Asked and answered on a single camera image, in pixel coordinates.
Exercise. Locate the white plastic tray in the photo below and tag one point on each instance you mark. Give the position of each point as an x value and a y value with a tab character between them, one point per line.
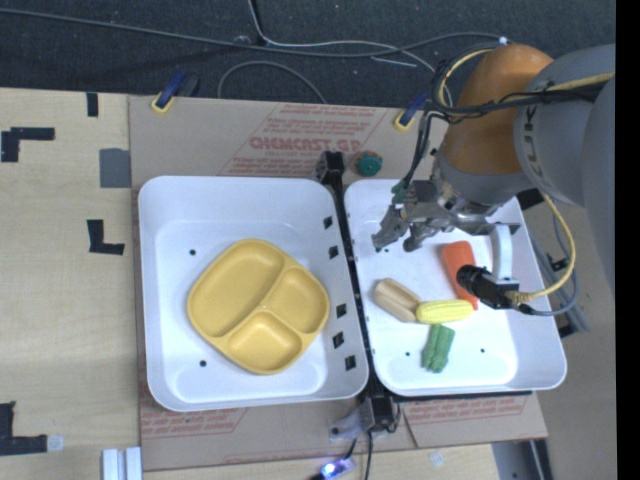
475	363
175	293

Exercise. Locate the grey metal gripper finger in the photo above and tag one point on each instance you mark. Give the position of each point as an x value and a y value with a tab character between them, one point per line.
387	230
417	238

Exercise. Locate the black cylinder on white bracket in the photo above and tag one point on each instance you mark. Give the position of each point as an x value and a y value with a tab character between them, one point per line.
487	280

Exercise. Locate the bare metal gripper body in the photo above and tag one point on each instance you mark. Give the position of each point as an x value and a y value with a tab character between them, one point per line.
442	210

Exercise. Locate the orange carrot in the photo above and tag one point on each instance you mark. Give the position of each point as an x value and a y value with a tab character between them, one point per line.
457	263

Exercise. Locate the green and orange round toy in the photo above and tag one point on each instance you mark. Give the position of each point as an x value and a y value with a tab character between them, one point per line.
369	163

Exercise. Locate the yellow divided plate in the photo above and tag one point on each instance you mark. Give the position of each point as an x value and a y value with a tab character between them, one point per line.
257	305

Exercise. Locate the yellow corn cob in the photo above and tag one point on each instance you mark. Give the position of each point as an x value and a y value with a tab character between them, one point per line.
444	311

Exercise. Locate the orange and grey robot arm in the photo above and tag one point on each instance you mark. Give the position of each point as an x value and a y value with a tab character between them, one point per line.
505	133

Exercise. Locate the tan hot dog bun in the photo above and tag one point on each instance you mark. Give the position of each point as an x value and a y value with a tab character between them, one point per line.
395	298

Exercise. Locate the brown cardboard board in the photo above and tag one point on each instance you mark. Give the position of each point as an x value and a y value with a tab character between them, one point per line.
210	138

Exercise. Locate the green asparagus bundle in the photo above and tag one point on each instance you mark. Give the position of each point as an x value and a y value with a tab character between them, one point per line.
438	348

